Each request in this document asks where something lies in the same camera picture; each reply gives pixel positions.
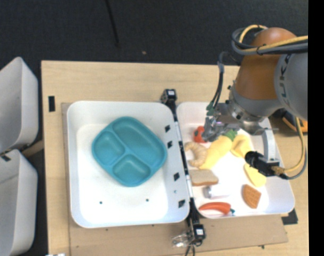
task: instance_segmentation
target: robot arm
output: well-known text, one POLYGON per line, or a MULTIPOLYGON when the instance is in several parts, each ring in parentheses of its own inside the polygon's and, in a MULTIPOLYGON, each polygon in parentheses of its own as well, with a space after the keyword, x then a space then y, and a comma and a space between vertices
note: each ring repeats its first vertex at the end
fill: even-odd
MULTIPOLYGON (((232 34, 232 46, 244 57, 224 103, 219 103, 224 73, 222 57, 219 58, 218 89, 207 107, 202 138, 214 141, 229 129, 241 128, 252 135, 263 134, 264 145, 272 145, 268 141, 271 136, 259 123, 276 110, 285 109, 296 119, 307 121, 307 36, 296 37, 282 28, 252 25, 232 34), (243 44, 252 30, 257 30, 257 34, 251 45, 243 44)), ((246 161, 267 176, 284 176, 284 171, 274 165, 273 156, 250 153, 246 161)))

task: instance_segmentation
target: blue divided plate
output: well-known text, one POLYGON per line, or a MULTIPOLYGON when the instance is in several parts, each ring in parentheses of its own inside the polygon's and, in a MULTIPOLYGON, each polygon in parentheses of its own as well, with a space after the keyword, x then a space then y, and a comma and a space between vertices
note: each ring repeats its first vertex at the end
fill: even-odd
POLYGON ((119 183, 135 187, 154 175, 167 159, 163 142, 133 117, 120 117, 93 140, 95 160, 119 183))

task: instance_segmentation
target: toy red chili pepper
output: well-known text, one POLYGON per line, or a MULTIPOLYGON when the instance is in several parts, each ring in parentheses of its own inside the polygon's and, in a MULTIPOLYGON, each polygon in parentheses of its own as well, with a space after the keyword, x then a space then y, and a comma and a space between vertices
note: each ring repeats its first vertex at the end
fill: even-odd
POLYGON ((199 126, 194 131, 194 141, 197 143, 205 143, 205 141, 202 139, 202 133, 204 132, 204 127, 199 126))
POLYGON ((231 205, 226 202, 210 202, 207 204, 204 204, 199 207, 200 211, 204 210, 215 210, 215 211, 220 211, 224 214, 229 214, 229 212, 234 212, 233 209, 231 209, 231 205))

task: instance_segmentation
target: wooden table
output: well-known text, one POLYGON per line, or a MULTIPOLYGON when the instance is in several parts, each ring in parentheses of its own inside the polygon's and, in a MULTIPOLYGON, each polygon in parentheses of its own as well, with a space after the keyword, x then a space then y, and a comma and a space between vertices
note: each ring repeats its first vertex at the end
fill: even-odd
MULTIPOLYGON (((238 67, 227 66, 221 100, 238 67)), ((158 101, 164 89, 176 89, 178 102, 209 102, 218 82, 217 66, 154 63, 42 61, 43 131, 49 253, 78 255, 184 255, 171 246, 171 237, 186 229, 185 222, 85 229, 70 217, 61 104, 79 100, 158 101)), ((271 121, 285 166, 299 160, 298 136, 279 119, 271 121)), ((296 225, 281 215, 234 219, 201 219, 207 231, 196 254, 308 255, 309 215, 307 170, 291 181, 296 225)))

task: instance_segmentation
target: black fabric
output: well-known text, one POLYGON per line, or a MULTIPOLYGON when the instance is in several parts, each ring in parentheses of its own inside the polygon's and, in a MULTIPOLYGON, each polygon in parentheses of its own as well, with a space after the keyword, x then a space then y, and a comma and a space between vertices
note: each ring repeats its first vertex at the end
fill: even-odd
MULTIPOLYGON (((0 0, 0 69, 21 56, 40 81, 41 60, 214 65, 241 27, 308 34, 309 0, 108 1, 120 47, 105 0, 0 0)), ((31 162, 39 172, 37 227, 23 256, 47 253, 43 153, 31 162)))

